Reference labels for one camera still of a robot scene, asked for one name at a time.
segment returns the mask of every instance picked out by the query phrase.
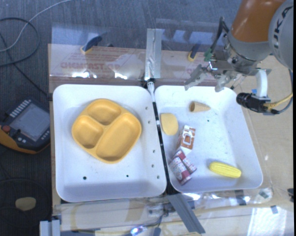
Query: yellow corn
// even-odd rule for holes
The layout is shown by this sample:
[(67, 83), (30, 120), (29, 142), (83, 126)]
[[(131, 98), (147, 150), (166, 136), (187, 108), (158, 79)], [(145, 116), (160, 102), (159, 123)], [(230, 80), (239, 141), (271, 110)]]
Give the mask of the yellow corn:
[(209, 169), (222, 176), (233, 178), (239, 178), (242, 173), (241, 170), (239, 170), (238, 168), (220, 162), (212, 162), (209, 165)]

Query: white plastic tray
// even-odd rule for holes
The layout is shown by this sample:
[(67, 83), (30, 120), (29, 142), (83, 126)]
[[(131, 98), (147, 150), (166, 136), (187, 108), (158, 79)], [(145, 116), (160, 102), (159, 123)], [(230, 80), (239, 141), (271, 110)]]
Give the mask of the white plastic tray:
[[(187, 155), (198, 168), (185, 185), (180, 185), (169, 170), (172, 186), (182, 193), (253, 189), (263, 182), (263, 173), (236, 94), (229, 88), (215, 92), (214, 87), (160, 86), (155, 91), (159, 115), (172, 113), (179, 129), (184, 125), (196, 128), (192, 152)], [(189, 111), (191, 101), (211, 107), (205, 112)], [(162, 138), (169, 164), (176, 150), (177, 135)], [(239, 168), (240, 178), (223, 177), (209, 170), (212, 161), (220, 161)]]
[[(92, 101), (107, 98), (134, 114), (139, 140), (123, 160), (101, 162), (73, 139), (72, 124)], [(61, 85), (53, 93), (56, 190), (67, 202), (155, 197), (166, 188), (158, 132), (149, 92), (136, 86)]]

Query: orange divided dish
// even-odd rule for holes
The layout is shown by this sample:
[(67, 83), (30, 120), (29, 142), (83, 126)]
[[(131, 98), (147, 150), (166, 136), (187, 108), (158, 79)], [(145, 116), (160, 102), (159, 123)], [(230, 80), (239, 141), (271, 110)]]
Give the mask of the orange divided dish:
[(139, 120), (108, 99), (90, 103), (76, 118), (72, 136), (86, 152), (105, 163), (118, 163), (142, 132)]

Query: emergency stop button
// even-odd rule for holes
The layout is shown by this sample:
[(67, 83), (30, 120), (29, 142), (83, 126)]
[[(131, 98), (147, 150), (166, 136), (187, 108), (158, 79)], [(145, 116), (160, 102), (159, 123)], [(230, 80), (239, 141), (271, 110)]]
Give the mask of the emergency stop button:
[(9, 131), (10, 131), (10, 126), (8, 126), (8, 125), (5, 125), (5, 126), (3, 126), (2, 128), (1, 128), (5, 133), (9, 133)]

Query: table surface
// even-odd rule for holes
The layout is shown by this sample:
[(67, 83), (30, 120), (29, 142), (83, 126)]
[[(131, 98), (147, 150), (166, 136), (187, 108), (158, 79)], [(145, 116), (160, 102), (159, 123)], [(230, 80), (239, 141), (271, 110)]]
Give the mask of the table surface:
[[(61, 53), (68, 49), (62, 47)], [(54, 46), (49, 46), (50, 68), (54, 67)], [(187, 52), (171, 51), (172, 58), (182, 60)], [(189, 77), (191, 70), (183, 65), (183, 73), (172, 74), (164, 84), (180, 84)], [(287, 68), (280, 64), (274, 56), (268, 56), (260, 64), (261, 68), (272, 69), (268, 75), (268, 96), (271, 101), (278, 101), (291, 91), (290, 78)], [(138, 85), (136, 78), (130, 80), (95, 80), (94, 78), (73, 78), (62, 73), (54, 74), (50, 70), (50, 93), (62, 84), (109, 84)], [(214, 86), (215, 80), (209, 78), (201, 86)], [(250, 92), (255, 88), (255, 77), (247, 77), (235, 92)], [(129, 232), (134, 225), (147, 225), (146, 235), (153, 234), (150, 226), (158, 219), (160, 211), (158, 205), (167, 200), (164, 197), (153, 199), (110, 200), (105, 202), (69, 203), (61, 204), (55, 188), (55, 150), (53, 129), (53, 104), (51, 111), (51, 149), (52, 149), (52, 184), (54, 214), (62, 215), (61, 229), (86, 230), (101, 228), (100, 233), (121, 235)], [(258, 232), (272, 232), (275, 235), (294, 232), (294, 203), (290, 201), (289, 188), (294, 187), (293, 175), (293, 105), (276, 116), (264, 116), (243, 108), (243, 113), (251, 134), (251, 138), (258, 155), (264, 174), (262, 186), (256, 190), (244, 190), (240, 194), (234, 191), (201, 193), (194, 201), (194, 212), (199, 218), (207, 235), (256, 235)], [(238, 202), (238, 195), (242, 195), (246, 205)], [(178, 215), (173, 212), (164, 216), (160, 224), (162, 234), (189, 234)]]

